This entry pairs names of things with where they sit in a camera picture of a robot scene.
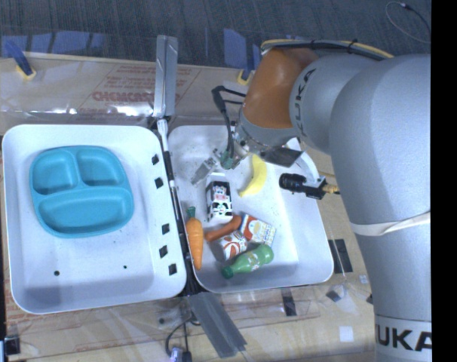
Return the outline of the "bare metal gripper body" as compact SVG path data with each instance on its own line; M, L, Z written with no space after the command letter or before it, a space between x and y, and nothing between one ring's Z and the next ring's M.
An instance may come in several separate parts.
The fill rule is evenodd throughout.
M225 170L235 169L250 153L244 140L238 140L235 126L229 126L226 138L212 151L216 163Z

